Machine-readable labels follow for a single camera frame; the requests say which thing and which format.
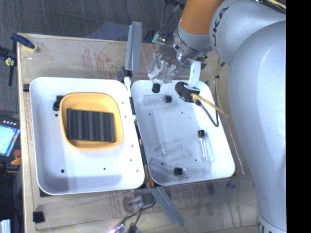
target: yellow container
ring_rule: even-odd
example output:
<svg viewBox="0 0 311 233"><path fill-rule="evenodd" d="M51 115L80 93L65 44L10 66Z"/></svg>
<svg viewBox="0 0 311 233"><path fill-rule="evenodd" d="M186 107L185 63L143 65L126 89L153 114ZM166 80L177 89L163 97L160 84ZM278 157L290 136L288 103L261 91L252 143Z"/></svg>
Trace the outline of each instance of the yellow container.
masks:
<svg viewBox="0 0 311 233"><path fill-rule="evenodd" d="M77 150L104 150L117 146L123 139L123 127L115 100L105 93L71 93L60 102L60 120L65 141ZM72 140L67 138L67 109L109 112L114 116L115 142Z"/></svg>

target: monitor display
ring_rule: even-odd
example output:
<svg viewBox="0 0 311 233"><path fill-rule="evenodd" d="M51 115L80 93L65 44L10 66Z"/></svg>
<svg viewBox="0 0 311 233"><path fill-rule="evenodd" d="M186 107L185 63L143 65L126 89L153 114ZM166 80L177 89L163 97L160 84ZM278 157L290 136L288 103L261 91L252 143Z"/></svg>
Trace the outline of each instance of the monitor display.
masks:
<svg viewBox="0 0 311 233"><path fill-rule="evenodd" d="M0 155L9 156L20 129L0 124Z"/></svg>

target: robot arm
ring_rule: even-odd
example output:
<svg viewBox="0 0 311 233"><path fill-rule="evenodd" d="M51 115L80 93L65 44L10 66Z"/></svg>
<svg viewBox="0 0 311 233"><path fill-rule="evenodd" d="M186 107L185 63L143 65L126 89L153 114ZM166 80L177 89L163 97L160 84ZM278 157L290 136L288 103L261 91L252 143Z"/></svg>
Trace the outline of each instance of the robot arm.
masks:
<svg viewBox="0 0 311 233"><path fill-rule="evenodd" d="M263 0L187 0L172 37L158 41L154 92L215 50L230 67L232 119L258 198L259 232L283 233L286 219L286 9Z"/></svg>

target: gray floor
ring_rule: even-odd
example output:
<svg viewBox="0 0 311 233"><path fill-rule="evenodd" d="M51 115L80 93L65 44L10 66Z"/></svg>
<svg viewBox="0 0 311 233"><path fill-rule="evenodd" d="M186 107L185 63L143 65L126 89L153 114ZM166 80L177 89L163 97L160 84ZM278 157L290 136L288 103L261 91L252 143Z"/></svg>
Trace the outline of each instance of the gray floor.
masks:
<svg viewBox="0 0 311 233"><path fill-rule="evenodd" d="M127 27L132 21L142 22L145 36L150 30L157 31L163 8L164 0L0 0L0 46L12 47L12 33L109 39L109 35L100 34L98 29L107 30L107 23L113 23L115 29L124 31L123 26ZM180 14L171 20L168 32L176 27ZM116 39L126 40L122 36L124 34L115 35ZM8 77L9 68L0 61L0 115L11 117L18 114L16 70L12 86L8 86Z"/></svg>

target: black ridged insert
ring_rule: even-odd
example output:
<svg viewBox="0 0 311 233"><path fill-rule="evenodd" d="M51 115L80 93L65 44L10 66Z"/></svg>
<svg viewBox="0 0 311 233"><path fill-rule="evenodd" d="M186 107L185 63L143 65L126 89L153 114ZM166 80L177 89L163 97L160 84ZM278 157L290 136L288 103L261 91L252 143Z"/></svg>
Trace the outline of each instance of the black ridged insert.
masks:
<svg viewBox="0 0 311 233"><path fill-rule="evenodd" d="M113 113L67 109L67 138L115 142Z"/></svg>

